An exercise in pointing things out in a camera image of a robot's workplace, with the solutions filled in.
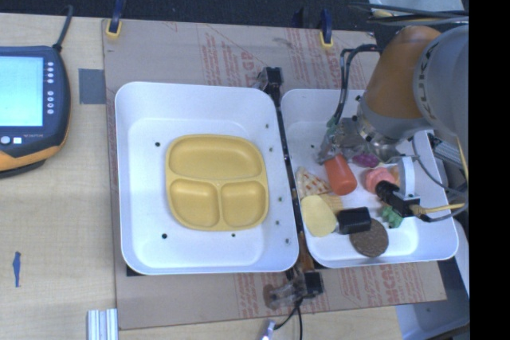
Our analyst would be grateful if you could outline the white plastic tray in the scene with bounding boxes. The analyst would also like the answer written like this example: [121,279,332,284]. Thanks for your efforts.
[280,88,460,269]
[114,80,300,276]

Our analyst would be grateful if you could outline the yellow oval crisp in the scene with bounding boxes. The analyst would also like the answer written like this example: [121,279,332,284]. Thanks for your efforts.
[300,194,339,239]

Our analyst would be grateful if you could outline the black block with thin wires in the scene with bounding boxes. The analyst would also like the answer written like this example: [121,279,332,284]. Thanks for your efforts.
[257,66,284,93]
[303,270,324,299]

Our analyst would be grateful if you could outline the black cylinder on white bracket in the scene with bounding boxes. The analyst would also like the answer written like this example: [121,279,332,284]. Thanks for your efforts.
[375,155,422,219]

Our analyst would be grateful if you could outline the green broccoli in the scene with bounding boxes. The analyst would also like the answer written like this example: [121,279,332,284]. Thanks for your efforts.
[379,204,404,229]

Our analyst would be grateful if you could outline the orange bottle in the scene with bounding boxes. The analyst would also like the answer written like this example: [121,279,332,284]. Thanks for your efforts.
[324,154,359,197]

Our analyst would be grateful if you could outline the brown round biscuit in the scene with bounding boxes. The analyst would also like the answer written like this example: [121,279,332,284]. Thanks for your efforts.
[349,217,390,258]

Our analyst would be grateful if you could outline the pink doughnut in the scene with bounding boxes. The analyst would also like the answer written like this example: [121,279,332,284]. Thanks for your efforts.
[362,166,401,193]

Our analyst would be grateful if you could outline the yellow square biscuit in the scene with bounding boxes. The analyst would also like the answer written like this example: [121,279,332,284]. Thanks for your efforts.
[319,193,344,213]

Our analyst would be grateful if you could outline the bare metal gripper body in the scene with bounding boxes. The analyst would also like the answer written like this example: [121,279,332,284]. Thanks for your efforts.
[328,115,401,163]

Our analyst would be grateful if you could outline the purple grapes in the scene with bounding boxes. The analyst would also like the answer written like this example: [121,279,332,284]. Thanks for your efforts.
[351,153,379,169]

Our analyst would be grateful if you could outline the yellow divided plate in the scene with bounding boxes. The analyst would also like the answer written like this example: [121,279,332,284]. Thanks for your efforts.
[164,133,270,233]

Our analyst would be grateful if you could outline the black box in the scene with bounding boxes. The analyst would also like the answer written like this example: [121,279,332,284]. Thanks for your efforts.
[336,206,373,236]

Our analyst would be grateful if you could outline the brown cardboard board, red print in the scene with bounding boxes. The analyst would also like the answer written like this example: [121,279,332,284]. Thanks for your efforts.
[101,18,449,331]

